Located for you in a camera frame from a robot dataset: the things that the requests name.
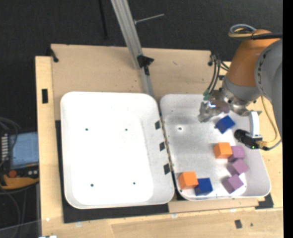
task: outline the black mat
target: black mat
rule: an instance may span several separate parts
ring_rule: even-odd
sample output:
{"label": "black mat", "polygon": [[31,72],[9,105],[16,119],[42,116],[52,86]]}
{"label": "black mat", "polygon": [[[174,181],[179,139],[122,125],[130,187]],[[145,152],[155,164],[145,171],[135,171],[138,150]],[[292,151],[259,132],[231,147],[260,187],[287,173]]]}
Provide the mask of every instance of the black mat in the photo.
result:
{"label": "black mat", "polygon": [[89,210],[87,209],[80,210],[80,209],[72,207],[66,201],[65,193],[64,193],[61,121],[58,120],[55,122],[55,124],[56,124],[56,135],[57,135],[59,171],[60,171],[60,179],[61,179],[62,204],[63,204],[63,213],[64,213],[65,223],[168,213],[167,204],[150,205],[150,206],[134,206],[134,207],[101,208],[101,209],[89,209]]}

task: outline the red button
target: red button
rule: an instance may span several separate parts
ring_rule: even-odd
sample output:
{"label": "red button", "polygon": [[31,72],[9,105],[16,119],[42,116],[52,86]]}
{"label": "red button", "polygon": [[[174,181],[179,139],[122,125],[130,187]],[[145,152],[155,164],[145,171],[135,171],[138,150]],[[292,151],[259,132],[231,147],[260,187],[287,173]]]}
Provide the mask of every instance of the red button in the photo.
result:
{"label": "red button", "polygon": [[17,172],[16,170],[11,170],[10,172],[8,172],[8,176],[11,178],[14,178],[17,176]]}

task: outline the black connector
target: black connector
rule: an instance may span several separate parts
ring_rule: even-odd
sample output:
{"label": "black connector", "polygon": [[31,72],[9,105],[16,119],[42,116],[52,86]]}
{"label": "black connector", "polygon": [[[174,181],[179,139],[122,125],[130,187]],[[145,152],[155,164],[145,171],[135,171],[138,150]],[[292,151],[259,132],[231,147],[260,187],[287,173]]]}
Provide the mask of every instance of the black connector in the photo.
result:
{"label": "black connector", "polygon": [[262,137],[252,138],[248,136],[249,134],[247,131],[238,129],[234,133],[234,137],[241,143],[245,144],[250,149],[258,149],[259,145],[256,143],[256,141],[261,141]]}

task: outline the wooden table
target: wooden table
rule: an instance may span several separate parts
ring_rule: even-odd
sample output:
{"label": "wooden table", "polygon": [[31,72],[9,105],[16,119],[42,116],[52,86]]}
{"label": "wooden table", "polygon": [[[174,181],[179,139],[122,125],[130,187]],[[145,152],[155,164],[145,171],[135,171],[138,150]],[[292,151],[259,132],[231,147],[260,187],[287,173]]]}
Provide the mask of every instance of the wooden table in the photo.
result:
{"label": "wooden table", "polygon": [[[218,199],[168,203],[169,213],[142,217],[64,223],[61,202],[55,120],[60,119],[60,98],[69,91],[143,91],[140,73],[133,69],[126,47],[52,44],[59,62],[36,57],[37,120],[40,154],[42,235],[66,237],[283,237],[282,145],[261,151],[271,180],[273,207],[256,209],[268,198]],[[150,78],[157,101],[170,93],[202,94],[213,68],[210,51],[143,49],[154,58]],[[249,106],[263,110],[261,100]],[[267,103],[272,115],[272,106]],[[265,112],[260,133],[271,140],[274,131]],[[238,228],[235,221],[242,224]]]}

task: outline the blue cube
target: blue cube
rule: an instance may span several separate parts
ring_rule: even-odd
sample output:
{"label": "blue cube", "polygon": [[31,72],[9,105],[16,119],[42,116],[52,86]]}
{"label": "blue cube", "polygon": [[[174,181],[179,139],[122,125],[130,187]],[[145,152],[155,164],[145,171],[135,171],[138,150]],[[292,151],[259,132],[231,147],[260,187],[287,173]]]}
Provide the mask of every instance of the blue cube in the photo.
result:
{"label": "blue cube", "polygon": [[200,178],[197,179],[198,185],[194,188],[195,195],[208,195],[213,191],[211,179],[209,178]]}
{"label": "blue cube", "polygon": [[229,128],[233,127],[235,125],[234,121],[229,117],[229,116],[225,116],[224,118],[220,119],[217,123],[216,123],[216,128],[222,133],[224,134],[224,132],[226,130],[228,130]]}

